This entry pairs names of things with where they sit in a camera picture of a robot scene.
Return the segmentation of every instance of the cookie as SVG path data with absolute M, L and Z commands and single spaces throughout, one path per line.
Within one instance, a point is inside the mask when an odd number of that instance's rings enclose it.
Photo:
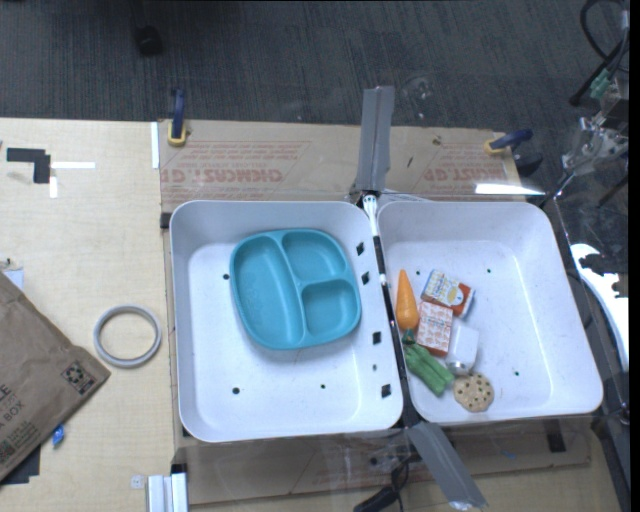
M 458 377 L 453 382 L 453 396 L 462 407 L 470 412 L 486 411 L 495 393 L 493 386 L 484 375 L 470 373 L 464 377 Z

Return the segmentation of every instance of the wooden surface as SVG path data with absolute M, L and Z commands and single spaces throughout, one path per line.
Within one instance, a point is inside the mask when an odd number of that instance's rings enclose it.
M 92 330 L 108 308 L 138 303 L 167 324 L 160 179 L 147 123 L 0 119 L 0 252 L 24 266 L 27 296 L 77 345 L 95 354 Z M 95 162 L 61 170 L 56 199 L 31 181 L 32 165 L 7 163 L 7 147 L 45 149 L 52 161 Z M 150 329 L 123 317 L 104 342 L 130 357 Z M 143 511 L 136 475 L 167 474 L 174 453 L 169 349 L 135 370 L 111 368 L 106 385 L 43 445 L 40 476 L 0 486 L 0 509 Z M 615 511 L 618 504 L 595 437 L 590 464 L 477 479 L 493 511 Z M 370 490 L 255 500 L 202 510 L 351 510 Z M 405 493 L 406 510 L 451 510 L 433 482 Z

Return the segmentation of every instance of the white tray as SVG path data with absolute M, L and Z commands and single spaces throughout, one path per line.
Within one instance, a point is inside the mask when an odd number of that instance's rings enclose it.
M 342 245 L 362 314 L 344 338 L 277 351 L 246 334 L 225 275 L 245 237 L 290 228 L 321 229 Z M 194 201 L 176 209 L 170 233 L 179 410 L 194 437 L 224 442 L 367 432 L 398 421 L 403 398 L 361 210 L 344 202 Z
M 545 214 L 528 203 L 393 202 L 378 222 L 388 279 L 401 268 L 419 296 L 440 269 L 475 288 L 464 322 L 480 332 L 475 369 L 495 400 L 466 411 L 452 393 L 440 398 L 409 373 L 415 408 L 442 425 L 588 413 L 602 382 L 557 242 Z

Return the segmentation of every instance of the qr code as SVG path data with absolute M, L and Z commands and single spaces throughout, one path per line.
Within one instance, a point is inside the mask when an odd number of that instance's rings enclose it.
M 89 374 L 78 361 L 75 361 L 62 372 L 62 378 L 71 384 L 81 395 L 84 395 L 96 383 L 96 379 Z
M 0 464 L 6 463 L 14 453 L 16 453 L 16 451 L 13 446 L 9 444 L 9 441 L 2 441 L 2 443 L 0 443 Z

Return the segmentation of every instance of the brown paper bag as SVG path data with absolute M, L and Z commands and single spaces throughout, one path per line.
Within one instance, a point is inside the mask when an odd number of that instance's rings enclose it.
M 109 375 L 0 272 L 0 481 Z

